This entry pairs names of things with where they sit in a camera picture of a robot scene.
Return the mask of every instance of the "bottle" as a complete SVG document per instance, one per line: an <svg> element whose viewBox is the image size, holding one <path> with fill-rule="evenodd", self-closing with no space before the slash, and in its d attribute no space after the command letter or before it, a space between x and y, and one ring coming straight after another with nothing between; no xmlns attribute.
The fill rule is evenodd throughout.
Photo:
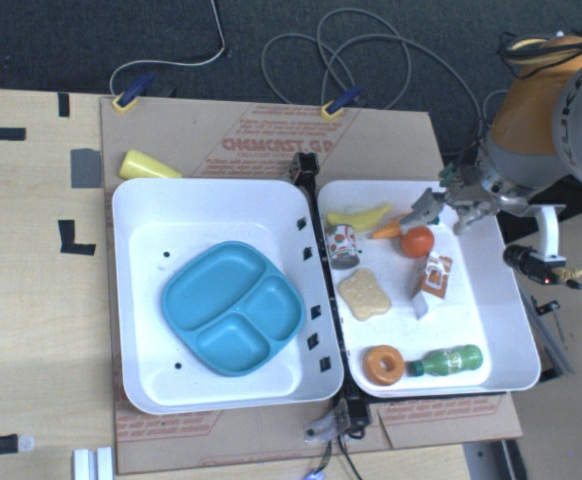
<svg viewBox="0 0 582 480"><path fill-rule="evenodd" d="M477 370L482 366L482 351L476 345L464 345L432 352L426 359L410 363L410 373L419 377L429 375L450 375L465 370Z"/></svg>

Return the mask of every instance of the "yellow banana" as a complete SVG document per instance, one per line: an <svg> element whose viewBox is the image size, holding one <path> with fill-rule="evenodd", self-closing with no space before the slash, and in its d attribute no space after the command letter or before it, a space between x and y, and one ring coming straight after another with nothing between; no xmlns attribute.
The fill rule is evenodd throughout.
<svg viewBox="0 0 582 480"><path fill-rule="evenodd" d="M384 214L389 210L391 210L391 205L384 204L372 208L371 210L351 214L327 212L327 222L330 226L348 224L349 226L352 226L355 231L364 231L376 226Z"/></svg>

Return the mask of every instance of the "orange carrot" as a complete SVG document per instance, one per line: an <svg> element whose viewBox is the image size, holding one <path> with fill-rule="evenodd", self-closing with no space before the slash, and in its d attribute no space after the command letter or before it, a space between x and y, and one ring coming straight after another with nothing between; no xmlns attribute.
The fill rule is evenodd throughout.
<svg viewBox="0 0 582 480"><path fill-rule="evenodd" d="M400 228L400 221L396 219L376 229L371 234L371 238L395 238L396 236L400 236L401 234L402 229Z"/></svg>

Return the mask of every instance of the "brown donut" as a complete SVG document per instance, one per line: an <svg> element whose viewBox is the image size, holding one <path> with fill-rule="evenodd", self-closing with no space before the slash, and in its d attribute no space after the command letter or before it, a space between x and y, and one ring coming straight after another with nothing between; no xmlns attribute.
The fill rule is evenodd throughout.
<svg viewBox="0 0 582 480"><path fill-rule="evenodd" d="M370 348L364 355L362 366L368 379L382 386L398 382L406 368L400 351L389 345Z"/></svg>

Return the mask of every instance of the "wooden table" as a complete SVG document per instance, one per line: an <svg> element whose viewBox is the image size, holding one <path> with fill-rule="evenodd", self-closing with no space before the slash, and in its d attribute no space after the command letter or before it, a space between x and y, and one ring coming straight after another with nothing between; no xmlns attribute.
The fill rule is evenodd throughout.
<svg viewBox="0 0 582 480"><path fill-rule="evenodd" d="M0 455L0 478L70 478L72 451L115 446L102 189L74 189L70 151L100 149L99 96L0 90L0 435L30 435L30 452ZM95 254L60 254L59 220ZM364 478L468 479L461 445L359 453ZM301 479L319 461L287 460L134 475L135 479ZM330 479L352 478L340 456Z"/></svg>

